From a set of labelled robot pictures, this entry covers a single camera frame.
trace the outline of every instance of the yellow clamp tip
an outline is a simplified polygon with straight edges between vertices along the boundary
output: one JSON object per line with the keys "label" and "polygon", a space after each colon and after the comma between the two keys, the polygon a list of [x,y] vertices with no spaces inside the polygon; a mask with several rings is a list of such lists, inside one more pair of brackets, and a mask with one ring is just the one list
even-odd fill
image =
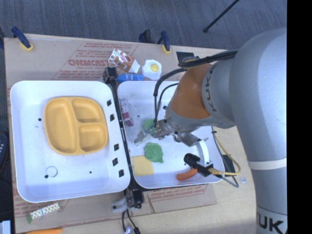
{"label": "yellow clamp tip", "polygon": [[170,53],[171,53],[171,47],[170,47],[170,50],[169,50],[169,51],[168,51],[168,50],[166,50],[165,45],[162,45],[162,46],[161,46],[161,48],[162,48],[162,51],[163,51],[163,52],[165,52],[165,54],[167,54],[167,55],[168,55],[168,54],[170,54]]}
{"label": "yellow clamp tip", "polygon": [[33,48],[34,48],[34,46],[31,44],[31,43],[29,43],[30,44],[30,47],[29,48],[26,48],[26,46],[24,45],[24,44],[22,44],[21,42],[19,43],[20,44],[20,46],[24,49],[24,50],[26,50],[26,51],[32,51],[33,50]]}

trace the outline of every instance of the table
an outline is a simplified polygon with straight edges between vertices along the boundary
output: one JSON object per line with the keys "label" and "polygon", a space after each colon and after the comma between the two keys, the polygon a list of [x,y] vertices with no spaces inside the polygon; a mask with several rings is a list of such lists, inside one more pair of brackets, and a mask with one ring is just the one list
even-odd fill
{"label": "table", "polygon": [[[18,39],[8,39],[5,44],[7,94],[11,87],[21,80],[101,80],[102,73],[108,66],[107,59],[112,48],[119,48],[135,57],[139,64],[143,65],[146,59],[155,59],[162,63],[163,73],[177,68],[176,52],[191,52],[195,56],[203,58],[221,52],[217,49],[204,49],[183,46],[171,46],[171,54],[164,54],[161,46],[157,44],[108,41],[98,39],[78,39],[56,36],[42,36],[25,34],[34,45],[31,52],[20,47]],[[171,77],[170,80],[180,80],[182,74]],[[212,185],[216,197],[206,204],[189,202],[200,207],[180,209],[149,214],[140,214],[133,211],[132,220],[139,227],[141,233],[255,233],[255,193],[251,171],[247,164],[237,129],[235,127],[222,130],[217,129],[218,136],[224,147],[241,166],[241,173],[237,176],[239,188],[235,188],[225,181]],[[11,140],[12,174],[14,188],[15,222],[17,233],[32,229],[44,229],[57,227],[49,224],[52,218],[44,222],[28,225],[25,221],[26,213],[31,207],[25,204],[19,197],[16,189],[16,174],[14,164],[14,150]],[[84,204],[92,201],[99,203],[107,200],[117,200],[120,194],[108,194],[91,196],[85,199]],[[70,200],[72,204],[81,209],[80,199]],[[98,217],[94,221],[77,219],[71,224],[62,225],[63,233],[124,233],[122,230],[121,214],[113,214],[109,217]],[[128,218],[126,226],[131,226]]]}

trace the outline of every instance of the yellow divided plate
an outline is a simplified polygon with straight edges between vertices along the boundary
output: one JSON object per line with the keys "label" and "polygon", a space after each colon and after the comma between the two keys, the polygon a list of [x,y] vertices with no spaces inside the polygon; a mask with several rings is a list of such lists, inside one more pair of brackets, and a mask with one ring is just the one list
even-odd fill
{"label": "yellow divided plate", "polygon": [[44,127],[49,145],[63,155],[94,153],[108,141],[103,110],[87,97],[56,97],[48,101]]}

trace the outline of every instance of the yellow cable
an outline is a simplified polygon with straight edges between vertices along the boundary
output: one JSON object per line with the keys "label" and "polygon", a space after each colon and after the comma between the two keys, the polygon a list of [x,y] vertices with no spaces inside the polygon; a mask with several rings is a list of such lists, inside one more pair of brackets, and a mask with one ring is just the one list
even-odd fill
{"label": "yellow cable", "polygon": [[221,142],[219,141],[217,135],[214,133],[215,139],[218,143],[218,145],[221,147],[221,149],[225,152],[225,154],[229,157],[229,159],[238,167],[238,171],[236,173],[229,173],[229,172],[222,172],[217,170],[216,168],[209,168],[208,171],[210,173],[212,173],[213,175],[230,175],[230,176],[234,176],[234,175],[238,175],[240,173],[240,166],[239,164],[232,158],[232,156],[225,150],[225,148],[223,147],[223,145],[221,144]]}

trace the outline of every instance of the black metal rod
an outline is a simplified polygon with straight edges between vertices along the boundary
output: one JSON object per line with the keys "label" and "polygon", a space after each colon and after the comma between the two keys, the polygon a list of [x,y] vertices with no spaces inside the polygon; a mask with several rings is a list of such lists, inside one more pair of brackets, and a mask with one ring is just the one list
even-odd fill
{"label": "black metal rod", "polygon": [[212,23],[210,23],[206,28],[204,28],[204,32],[207,32],[221,17],[224,16],[225,13],[227,13],[239,0],[235,0],[232,2],[232,4],[227,7]]}

